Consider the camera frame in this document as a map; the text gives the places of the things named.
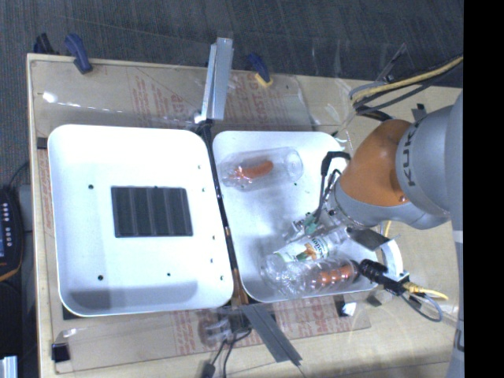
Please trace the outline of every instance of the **wooden table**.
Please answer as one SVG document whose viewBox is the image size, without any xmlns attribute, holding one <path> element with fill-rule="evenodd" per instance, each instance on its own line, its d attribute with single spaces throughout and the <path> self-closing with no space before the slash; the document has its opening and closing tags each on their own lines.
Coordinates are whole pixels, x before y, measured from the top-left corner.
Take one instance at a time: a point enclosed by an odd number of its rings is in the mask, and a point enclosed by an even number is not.
<svg viewBox="0 0 504 378">
<path fill-rule="evenodd" d="M 135 317 L 136 322 L 132 322 L 131 316 L 118 317 L 113 324 L 103 324 L 102 321 L 88 318 L 84 321 L 63 320 L 61 307 L 57 303 L 55 254 L 54 245 L 51 245 L 54 236 L 51 238 L 50 220 L 47 219 L 47 214 L 51 211 L 48 201 L 50 185 L 44 171 L 47 163 L 43 164 L 46 159 L 40 154 L 38 146 L 43 144 L 43 138 L 59 124 L 95 122 L 149 126 L 151 119 L 157 119 L 154 123 L 162 123 L 164 114 L 173 115 L 177 111 L 179 119 L 185 121 L 201 103 L 206 75 L 205 69 L 183 66 L 93 60 L 94 74 L 84 79 L 86 76 L 81 76 L 73 68 L 71 61 L 70 57 L 41 54 L 29 54 L 27 59 L 40 376 L 198 376 L 202 363 L 211 360 L 215 351 L 167 358 L 156 358 L 152 354 L 143 358 L 141 354 L 137 354 L 139 360 L 145 361 L 121 362 L 119 365 L 111 362 L 111 366 L 86 369 L 86 365 L 92 365 L 90 361 L 103 356 L 104 351 L 109 351 L 111 358 L 120 360 L 118 354 L 133 344 L 125 340 L 123 350 L 104 349 L 96 345 L 94 350 L 86 350 L 87 354 L 84 350 L 73 354 L 71 361 L 56 365 L 51 360 L 51 344 L 57 340 L 58 332 L 64 332 L 70 339 L 76 332 L 87 337 L 86 332 L 98 332 L 100 329 L 105 329 L 107 335 L 120 336 L 132 324 L 148 322 L 152 316 Z M 165 82 L 167 78 L 170 80 L 169 85 Z M 288 122 L 280 119 L 279 113 L 274 116 L 268 113 L 267 105 L 274 104 L 276 109 L 281 109 L 280 112 L 287 107 L 295 108 L 293 111 L 298 117 L 292 121 L 291 126 L 311 128 L 314 124 L 315 130 L 331 133 L 351 112 L 348 91 L 366 83 L 364 80 L 309 76 L 276 75 L 273 79 L 277 85 L 276 90 L 273 88 L 273 92 L 268 94 L 254 95 L 253 74 L 232 73 L 228 99 L 230 109 L 227 107 L 227 111 L 238 117 L 236 123 L 241 124 L 248 119 L 251 124 L 269 122 L 273 124 L 273 128 L 288 130 L 284 127 Z M 242 96 L 246 91 L 249 94 L 248 100 Z M 427 111 L 433 111 L 453 105 L 459 93 L 457 88 L 430 87 L 387 108 L 387 113 L 412 121 L 410 110 L 417 103 L 422 103 Z M 252 102 L 253 105 L 243 106 L 244 102 Z M 308 110 L 308 117 L 303 110 Z M 359 117 L 352 120 L 348 130 L 340 133 L 339 138 L 350 139 L 346 144 L 350 149 L 350 146 L 356 148 L 376 126 L 375 120 Z M 444 322 L 436 324 L 427 321 L 412 312 L 404 301 L 386 298 L 381 292 L 379 294 L 385 298 L 381 306 L 374 307 L 359 301 L 361 308 L 358 309 L 362 309 L 362 317 L 369 321 L 368 327 L 291 340 L 302 355 L 301 370 L 305 376 L 336 376 L 340 373 L 359 372 L 359 376 L 364 377 L 385 377 L 390 376 L 390 369 L 394 369 L 397 376 L 445 375 L 458 311 L 458 268 L 450 223 L 427 231 L 392 223 L 389 236 L 398 237 L 405 269 L 411 273 L 412 280 L 450 297 L 450 300 L 442 303 L 447 315 Z M 356 324 L 362 322 L 358 315 L 352 321 Z M 75 331 L 68 329 L 69 326 L 74 326 Z M 134 335 L 128 338 L 135 340 Z M 138 340 L 145 340 L 145 346 L 148 347 L 148 334 L 139 334 Z M 215 376 L 219 374 L 223 359 L 221 357 L 217 363 Z M 275 363 L 263 344 L 235 348 L 227 371 L 229 376 L 237 377 L 302 376 L 290 362 Z"/>
</svg>

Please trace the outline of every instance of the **plastic sheet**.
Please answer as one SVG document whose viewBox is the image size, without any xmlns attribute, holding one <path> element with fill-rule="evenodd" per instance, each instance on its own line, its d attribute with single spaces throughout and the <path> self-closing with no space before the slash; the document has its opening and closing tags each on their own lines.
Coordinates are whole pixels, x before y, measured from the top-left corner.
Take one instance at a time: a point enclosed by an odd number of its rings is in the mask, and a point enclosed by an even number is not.
<svg viewBox="0 0 504 378">
<path fill-rule="evenodd" d="M 181 65 L 94 61 L 94 72 L 83 76 L 70 57 L 32 55 L 28 75 L 32 133 L 36 140 L 68 123 L 193 128 L 206 70 Z M 348 92 L 365 82 L 275 74 L 273 79 L 275 83 L 269 89 L 260 89 L 253 74 L 233 71 L 227 117 L 215 125 L 214 131 L 318 130 L 328 134 L 337 131 L 339 143 L 351 152 L 376 126 L 375 120 L 355 120 L 348 100 Z M 458 91 L 453 91 L 453 102 L 457 94 Z M 424 94 L 406 101 L 394 114 L 407 118 L 410 114 L 403 108 L 414 107 L 418 101 L 436 109 L 450 104 L 451 98 L 445 91 Z M 201 339 L 197 332 L 202 321 L 219 324 L 223 318 L 218 309 L 105 318 L 75 318 L 63 309 L 57 292 L 48 160 L 45 150 L 33 152 L 40 197 L 35 208 L 43 217 L 38 245 L 43 246 L 46 256 L 48 322 L 53 343 L 67 343 L 71 354 L 69 361 L 58 362 L 54 368 L 60 373 L 84 372 L 214 352 L 218 340 Z M 382 291 L 373 293 L 381 306 L 375 308 L 364 303 L 364 298 L 357 298 L 357 311 L 351 317 L 338 317 L 331 297 L 276 303 L 274 306 L 279 307 L 276 313 L 285 315 L 281 328 L 287 337 L 305 339 L 295 345 L 301 355 L 310 354 L 303 362 L 306 373 L 323 375 L 321 365 L 327 366 L 326 375 L 334 375 L 335 369 L 341 373 L 361 372 L 383 365 L 425 365 L 449 358 L 454 331 L 452 317 L 458 311 L 457 267 L 450 226 L 416 232 L 392 223 L 387 234 L 398 237 L 405 268 L 416 282 L 450 296 L 450 301 L 442 304 L 446 323 L 433 327 L 398 298 L 389 298 Z M 341 336 L 337 350 L 313 355 L 314 347 L 332 348 L 332 333 L 338 332 L 352 333 Z M 242 344 L 259 344 L 255 340 L 251 336 Z M 246 358 L 236 371 L 257 368 L 260 372 L 260 367 L 269 363 L 270 358 Z"/>
</svg>

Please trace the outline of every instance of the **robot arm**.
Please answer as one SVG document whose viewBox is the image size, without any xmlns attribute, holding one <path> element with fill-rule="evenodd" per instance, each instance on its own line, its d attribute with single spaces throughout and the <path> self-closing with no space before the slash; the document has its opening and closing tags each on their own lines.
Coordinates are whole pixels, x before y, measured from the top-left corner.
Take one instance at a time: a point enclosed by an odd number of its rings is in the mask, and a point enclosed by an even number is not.
<svg viewBox="0 0 504 378">
<path fill-rule="evenodd" d="M 356 228 L 394 220 L 426 229 L 451 220 L 461 292 L 453 378 L 464 376 L 462 118 L 460 94 L 414 124 L 384 121 L 358 147 L 328 203 Z"/>
</svg>

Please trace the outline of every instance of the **clear plastic container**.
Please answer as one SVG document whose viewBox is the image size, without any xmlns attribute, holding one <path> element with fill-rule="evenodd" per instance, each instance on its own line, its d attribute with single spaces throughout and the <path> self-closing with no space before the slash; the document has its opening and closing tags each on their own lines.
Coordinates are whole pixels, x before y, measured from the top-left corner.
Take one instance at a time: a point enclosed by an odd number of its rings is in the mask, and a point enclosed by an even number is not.
<svg viewBox="0 0 504 378">
<path fill-rule="evenodd" d="M 252 191 L 295 182 L 303 164 L 296 149 L 280 147 L 231 154 L 219 164 L 219 173 L 225 186 Z"/>
<path fill-rule="evenodd" d="M 324 265 L 327 268 L 322 261 L 333 262 L 338 246 L 347 239 L 348 234 L 344 225 L 319 235 L 303 235 L 272 254 L 264 256 L 259 264 L 261 277 L 271 288 L 278 289 L 289 298 L 314 295 L 316 292 L 310 294 L 308 283 L 298 287 L 301 276 L 312 267 L 320 268 Z"/>
<path fill-rule="evenodd" d="M 263 278 L 266 276 L 268 285 L 289 299 L 343 292 L 359 276 L 358 264 L 344 256 L 316 261 L 271 260 L 272 258 L 268 262 L 269 267 L 276 270 L 274 273 L 263 274 Z"/>
</svg>

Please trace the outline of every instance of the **cable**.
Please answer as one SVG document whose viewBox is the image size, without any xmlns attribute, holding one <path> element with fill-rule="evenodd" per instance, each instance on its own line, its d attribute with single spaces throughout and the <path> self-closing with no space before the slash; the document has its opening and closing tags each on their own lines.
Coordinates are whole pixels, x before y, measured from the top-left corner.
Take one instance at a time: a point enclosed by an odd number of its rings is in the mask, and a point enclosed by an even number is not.
<svg viewBox="0 0 504 378">
<path fill-rule="evenodd" d="M 443 294 L 442 292 L 419 286 L 418 284 L 414 283 L 413 281 L 407 281 L 402 286 L 411 294 L 416 294 L 416 293 L 430 294 L 430 295 L 434 295 L 435 297 L 440 297 L 442 299 L 449 299 L 448 296 Z"/>
<path fill-rule="evenodd" d="M 385 238 L 388 238 L 388 230 L 390 230 L 390 229 L 391 229 L 391 224 L 392 224 L 392 221 L 391 221 L 391 220 L 389 220 L 389 221 L 387 222 L 387 225 L 385 226 L 385 232 L 384 232 L 384 237 L 385 237 Z"/>
<path fill-rule="evenodd" d="M 301 373 L 302 377 L 303 378 L 307 378 L 306 375 L 305 375 L 305 373 L 302 371 L 301 366 L 297 365 L 297 367 L 298 367 L 298 371 Z"/>
<path fill-rule="evenodd" d="M 250 333 L 252 333 L 252 328 L 248 328 L 246 330 L 245 335 L 240 338 L 236 338 L 236 334 L 238 332 L 233 333 L 233 340 L 229 343 L 229 349 L 226 353 L 226 358 L 224 359 L 224 364 L 222 366 L 222 378 L 226 378 L 226 365 L 228 363 L 229 355 L 231 354 L 231 350 L 233 350 L 234 345 L 242 339 L 245 339 Z"/>
<path fill-rule="evenodd" d="M 367 111 L 364 112 L 363 111 L 362 113 L 359 113 L 359 115 L 361 115 L 363 117 L 368 117 L 369 119 L 378 120 L 379 122 L 384 122 L 386 120 L 394 119 L 389 114 L 387 114 L 385 112 L 381 112 L 378 109 L 375 109 L 375 110 L 370 111 L 370 112 L 367 112 Z"/>
<path fill-rule="evenodd" d="M 397 90 L 399 88 L 407 87 L 407 86 L 415 84 L 415 83 L 420 83 L 421 81 L 427 80 L 427 79 L 432 78 L 434 76 L 438 76 L 439 74 L 447 72 L 448 70 L 459 65 L 463 60 L 464 60 L 464 56 L 460 55 L 460 56 L 456 57 L 454 60 L 447 63 L 446 65 L 442 65 L 442 66 L 438 67 L 437 69 L 434 69 L 430 72 L 425 72 L 425 73 L 422 73 L 418 76 L 413 76 L 408 79 L 396 81 L 395 83 L 389 83 L 389 84 L 385 84 L 385 85 L 377 86 L 377 87 L 370 87 L 370 88 L 367 88 L 363 91 L 359 91 L 358 93 L 356 93 L 352 97 L 352 99 L 351 99 L 352 104 L 359 102 L 363 98 L 367 98 L 370 95 L 374 95 L 379 92 Z"/>
<path fill-rule="evenodd" d="M 430 317 L 429 315 L 427 315 L 426 313 L 423 313 L 420 311 L 420 309 L 418 309 L 412 302 L 410 299 L 406 298 L 404 295 L 401 295 L 400 296 L 405 302 L 406 304 L 408 304 L 413 310 L 415 310 L 416 312 L 418 312 L 422 317 L 426 318 L 426 319 L 429 319 L 431 322 L 441 322 L 443 320 L 443 310 L 441 309 L 441 307 L 439 306 L 439 304 L 434 301 L 429 295 L 427 294 L 423 294 L 423 293 L 420 293 L 418 295 L 415 295 L 415 294 L 411 294 L 409 296 L 409 298 L 413 298 L 415 299 L 417 302 L 420 302 L 418 299 L 416 299 L 416 297 L 418 298 L 422 298 L 422 299 L 426 299 L 428 302 L 431 303 L 431 305 L 433 305 L 435 307 L 435 309 L 437 310 L 438 314 L 439 314 L 439 317 L 437 318 L 434 318 L 434 317 Z"/>
<path fill-rule="evenodd" d="M 221 355 L 222 353 L 222 349 L 224 348 L 224 345 L 226 344 L 227 340 L 224 339 L 222 341 L 222 343 L 220 344 L 220 347 L 219 347 L 219 350 L 217 351 L 217 354 L 215 356 L 215 358 L 213 359 L 213 361 L 210 363 L 211 365 L 215 365 L 215 361 L 217 361 L 217 359 L 219 358 L 219 356 Z"/>
<path fill-rule="evenodd" d="M 329 179 L 328 179 L 328 186 L 325 188 L 325 191 L 324 191 L 324 200 L 328 197 L 329 192 L 332 189 L 332 185 L 334 184 L 334 182 L 336 180 L 336 174 L 341 176 L 341 171 L 339 169 L 334 169 L 331 172 L 331 175 L 329 176 Z"/>
<path fill-rule="evenodd" d="M 20 166 L 16 172 L 12 175 L 12 177 L 10 178 L 10 181 L 9 183 L 7 184 L 7 186 L 10 188 L 12 188 L 13 186 L 13 183 L 14 183 L 14 180 L 16 180 L 17 178 L 17 175 L 25 168 L 25 167 L 28 167 L 30 165 L 30 161 L 26 161 L 22 166 Z"/>
<path fill-rule="evenodd" d="M 318 199 L 318 207 L 317 210 L 315 210 L 315 213 L 313 213 L 314 224 L 317 224 L 319 219 L 321 218 L 322 206 L 324 205 L 324 189 L 325 189 L 325 175 L 322 175 L 321 193 Z"/>
<path fill-rule="evenodd" d="M 18 297 L 21 296 L 21 292 L 19 291 L 18 288 L 16 288 L 10 281 L 8 280 L 2 280 L 0 281 L 0 285 L 3 285 L 5 287 L 8 287 L 13 293 L 15 293 Z"/>
<path fill-rule="evenodd" d="M 436 81 L 440 81 L 441 79 L 443 79 L 449 72 L 453 71 L 454 67 L 452 69 L 449 69 L 447 72 L 445 73 L 442 73 L 442 74 L 439 74 L 438 76 L 434 76 L 432 77 L 430 80 L 428 80 L 428 82 L 426 83 L 423 83 L 421 84 L 419 87 L 417 87 L 416 89 L 410 91 L 410 92 L 407 92 L 397 98 L 394 98 L 388 102 L 385 102 L 385 103 L 382 103 L 382 104 L 379 104 L 377 106 L 366 106 L 365 104 L 367 104 L 368 102 L 371 102 L 371 101 L 374 101 L 375 99 L 385 95 L 385 94 L 388 94 L 390 91 L 384 91 L 384 92 L 380 92 L 378 94 L 375 94 L 371 97 L 367 97 L 367 98 L 364 98 L 362 99 L 361 101 L 359 101 L 359 103 L 356 103 L 353 105 L 354 109 L 358 112 L 358 115 L 360 116 L 364 116 L 364 115 L 367 115 L 369 116 L 369 113 L 374 113 L 376 111 L 378 111 L 379 109 L 382 109 L 382 108 L 385 108 L 387 106 L 390 106 L 390 105 L 394 105 L 396 104 L 397 102 L 400 102 L 400 101 L 403 101 L 404 99 L 406 98 L 409 98 L 415 94 L 418 94 L 419 92 L 423 91 L 423 90 L 426 90 L 427 88 L 429 88 L 431 85 L 433 85 L 433 83 L 435 83 Z"/>
<path fill-rule="evenodd" d="M 353 90 L 351 90 L 348 93 L 348 96 L 350 97 L 350 99 L 352 99 L 354 97 L 354 94 L 358 93 L 359 91 L 368 90 L 369 88 L 373 88 L 373 87 L 381 87 L 385 84 L 387 84 L 387 83 L 385 83 L 384 81 L 375 81 L 373 83 L 361 85 L 360 87 L 355 87 Z"/>
</svg>

